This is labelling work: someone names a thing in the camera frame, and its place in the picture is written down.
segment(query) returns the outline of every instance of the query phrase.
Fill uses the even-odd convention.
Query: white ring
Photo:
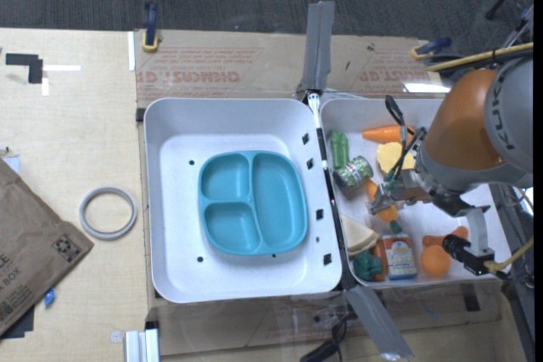
[[[87,205],[98,195],[103,195],[105,193],[114,193],[122,198],[124,198],[132,208],[132,215],[130,216],[130,220],[126,225],[124,225],[122,228],[120,228],[118,231],[112,231],[112,232],[104,232],[104,231],[98,231],[92,228],[92,226],[89,225],[87,221],[87,217],[85,216],[85,212],[87,210]],[[104,186],[104,187],[98,187],[92,191],[90,191],[81,202],[81,205],[79,206],[79,219],[81,221],[81,224],[83,225],[83,229],[88,232],[91,236],[94,236],[96,238],[100,238],[102,240],[115,240],[116,238],[119,238],[121,236],[124,236],[136,223],[136,217],[137,217],[137,205],[134,198],[128,193],[126,190],[121,189],[117,186]]]

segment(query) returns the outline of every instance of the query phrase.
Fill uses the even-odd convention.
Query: carrot
[[[462,238],[467,238],[467,228],[466,226],[458,226],[454,231],[450,232],[450,234],[454,234],[455,236],[459,236]],[[434,244],[441,246],[443,244],[443,239],[448,235],[449,234],[446,234],[445,236],[424,236],[423,245],[426,248]]]
[[[375,198],[375,192],[377,191],[378,185],[375,184],[371,178],[364,180],[364,183],[366,184],[367,192],[370,196],[370,200],[372,201]],[[392,220],[396,220],[398,217],[398,209],[394,204],[392,204],[386,209],[380,209],[377,214],[381,220],[390,223]]]
[[[368,128],[362,131],[362,137],[368,141],[374,141],[379,143],[388,142],[401,142],[400,139],[400,126],[384,125],[382,127]],[[413,138],[411,133],[407,133],[407,141],[409,142]]]
[[[381,273],[373,275],[373,280],[384,281],[384,277],[387,275],[387,253],[384,250],[381,237],[377,240],[377,243],[370,248],[370,254],[381,259]]]

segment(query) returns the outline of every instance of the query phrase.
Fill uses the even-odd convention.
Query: light wood surface
[[[136,82],[129,71],[126,32],[0,29],[0,146],[20,153],[20,174],[64,220],[81,228],[78,208],[92,189],[125,188],[142,202]],[[38,54],[44,65],[80,65],[51,72],[49,95],[27,82],[27,67],[5,64],[6,53]],[[118,198],[92,203],[89,220],[110,231],[128,219]],[[143,213],[113,242],[95,247],[56,287],[49,308],[36,305],[34,331],[0,341],[0,361],[122,361],[114,331],[142,330],[148,313]],[[522,361],[511,309],[498,294],[496,321],[407,331],[419,361]],[[168,357],[175,361],[292,361],[319,343]],[[345,361],[378,362],[371,338],[342,344]]]

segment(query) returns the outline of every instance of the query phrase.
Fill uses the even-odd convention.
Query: green can
[[[344,192],[352,192],[373,177],[372,166],[361,155],[332,173],[333,180]]]

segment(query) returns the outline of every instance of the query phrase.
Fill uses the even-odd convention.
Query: blue clamp
[[[438,54],[443,48],[450,47],[452,40],[448,37],[438,38],[437,40],[432,40],[426,44],[413,47],[411,49],[411,57],[414,59],[426,58],[430,54]]]
[[[147,11],[147,23],[143,32],[143,50],[145,52],[156,52],[159,47],[159,34],[156,31],[156,5],[151,2],[145,3]]]

